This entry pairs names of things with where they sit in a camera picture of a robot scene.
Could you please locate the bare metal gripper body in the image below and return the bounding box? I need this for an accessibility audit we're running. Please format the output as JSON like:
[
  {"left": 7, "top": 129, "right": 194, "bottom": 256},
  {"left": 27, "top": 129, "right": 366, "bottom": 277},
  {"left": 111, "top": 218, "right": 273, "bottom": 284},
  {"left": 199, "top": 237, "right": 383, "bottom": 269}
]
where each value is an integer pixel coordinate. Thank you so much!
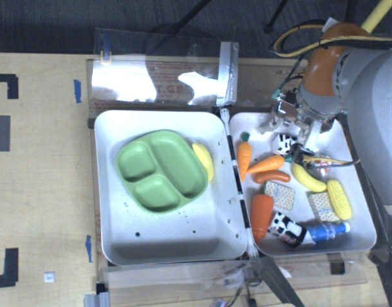
[{"left": 272, "top": 95, "right": 335, "bottom": 134}]

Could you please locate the cow print carton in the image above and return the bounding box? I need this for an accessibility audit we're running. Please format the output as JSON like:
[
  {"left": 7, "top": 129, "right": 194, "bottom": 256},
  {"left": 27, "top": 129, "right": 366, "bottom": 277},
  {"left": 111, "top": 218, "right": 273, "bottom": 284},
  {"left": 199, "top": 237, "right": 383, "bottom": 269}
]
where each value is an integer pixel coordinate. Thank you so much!
[
  {"left": 267, "top": 211, "right": 317, "bottom": 249},
  {"left": 272, "top": 133, "right": 301, "bottom": 157}
]

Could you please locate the orange carrot with green top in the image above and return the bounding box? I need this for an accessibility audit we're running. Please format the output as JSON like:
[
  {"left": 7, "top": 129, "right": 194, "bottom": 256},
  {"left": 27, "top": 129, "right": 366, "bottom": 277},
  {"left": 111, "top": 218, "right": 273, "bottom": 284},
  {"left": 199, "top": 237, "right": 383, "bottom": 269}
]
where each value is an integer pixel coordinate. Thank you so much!
[
  {"left": 236, "top": 132, "right": 253, "bottom": 183},
  {"left": 246, "top": 154, "right": 294, "bottom": 175}
]

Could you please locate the red and white can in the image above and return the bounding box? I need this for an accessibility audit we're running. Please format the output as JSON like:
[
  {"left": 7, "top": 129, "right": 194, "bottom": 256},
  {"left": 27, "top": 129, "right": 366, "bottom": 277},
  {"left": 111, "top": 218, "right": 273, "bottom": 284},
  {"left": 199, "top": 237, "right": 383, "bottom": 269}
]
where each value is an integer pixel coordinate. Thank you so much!
[{"left": 311, "top": 153, "right": 332, "bottom": 177}]

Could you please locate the yellow banana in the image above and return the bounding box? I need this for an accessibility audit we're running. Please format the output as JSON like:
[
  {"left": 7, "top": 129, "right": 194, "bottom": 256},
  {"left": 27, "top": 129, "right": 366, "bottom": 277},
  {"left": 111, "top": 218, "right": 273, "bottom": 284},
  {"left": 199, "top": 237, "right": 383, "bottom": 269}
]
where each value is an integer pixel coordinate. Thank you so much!
[
  {"left": 291, "top": 162, "right": 328, "bottom": 193},
  {"left": 191, "top": 142, "right": 215, "bottom": 183}
]

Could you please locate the orange sausage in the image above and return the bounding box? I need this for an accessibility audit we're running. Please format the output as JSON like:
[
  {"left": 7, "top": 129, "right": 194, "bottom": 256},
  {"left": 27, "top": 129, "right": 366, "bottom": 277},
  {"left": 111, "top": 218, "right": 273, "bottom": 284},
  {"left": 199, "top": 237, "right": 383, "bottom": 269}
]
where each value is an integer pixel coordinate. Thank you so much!
[{"left": 253, "top": 169, "right": 292, "bottom": 185}]

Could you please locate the black and white thin rod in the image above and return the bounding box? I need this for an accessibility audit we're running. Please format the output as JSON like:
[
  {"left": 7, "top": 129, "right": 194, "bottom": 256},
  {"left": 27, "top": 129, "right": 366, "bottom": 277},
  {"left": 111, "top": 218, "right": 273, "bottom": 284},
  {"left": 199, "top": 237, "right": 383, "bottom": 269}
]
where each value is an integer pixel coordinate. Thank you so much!
[{"left": 219, "top": 107, "right": 259, "bottom": 259}]

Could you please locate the yellow corn cob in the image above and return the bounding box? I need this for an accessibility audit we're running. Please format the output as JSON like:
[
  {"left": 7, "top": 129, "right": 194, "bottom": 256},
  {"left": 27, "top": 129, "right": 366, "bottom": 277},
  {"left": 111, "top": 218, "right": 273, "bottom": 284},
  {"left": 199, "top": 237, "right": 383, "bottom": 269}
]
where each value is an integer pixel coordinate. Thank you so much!
[{"left": 326, "top": 179, "right": 353, "bottom": 221}]

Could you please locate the large orange carrot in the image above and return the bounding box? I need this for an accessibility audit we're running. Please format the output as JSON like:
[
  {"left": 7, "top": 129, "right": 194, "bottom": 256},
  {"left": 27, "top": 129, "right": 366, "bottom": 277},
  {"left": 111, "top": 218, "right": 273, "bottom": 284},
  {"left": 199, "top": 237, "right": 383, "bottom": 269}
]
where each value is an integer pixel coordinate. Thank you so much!
[{"left": 250, "top": 193, "right": 275, "bottom": 245}]

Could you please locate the blue bottle with white cap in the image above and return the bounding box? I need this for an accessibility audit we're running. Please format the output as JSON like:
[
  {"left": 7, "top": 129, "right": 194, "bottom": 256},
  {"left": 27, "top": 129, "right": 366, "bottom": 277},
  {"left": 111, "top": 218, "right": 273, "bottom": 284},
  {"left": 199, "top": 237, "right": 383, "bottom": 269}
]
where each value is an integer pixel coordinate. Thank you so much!
[{"left": 307, "top": 221, "right": 351, "bottom": 244}]

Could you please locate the white plastic tray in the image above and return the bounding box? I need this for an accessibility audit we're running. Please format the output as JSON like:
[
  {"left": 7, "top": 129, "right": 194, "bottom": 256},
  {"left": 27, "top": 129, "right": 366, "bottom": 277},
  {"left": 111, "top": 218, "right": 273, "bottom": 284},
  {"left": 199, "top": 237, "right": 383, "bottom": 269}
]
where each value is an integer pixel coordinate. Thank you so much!
[
  {"left": 93, "top": 109, "right": 249, "bottom": 266},
  {"left": 228, "top": 111, "right": 378, "bottom": 258}
]

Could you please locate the green divided plate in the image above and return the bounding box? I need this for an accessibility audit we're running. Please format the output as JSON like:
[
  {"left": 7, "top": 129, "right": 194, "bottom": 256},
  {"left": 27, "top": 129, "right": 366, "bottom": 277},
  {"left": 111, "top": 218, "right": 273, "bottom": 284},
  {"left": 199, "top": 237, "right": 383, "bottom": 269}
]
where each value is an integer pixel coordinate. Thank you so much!
[{"left": 115, "top": 129, "right": 210, "bottom": 215}]

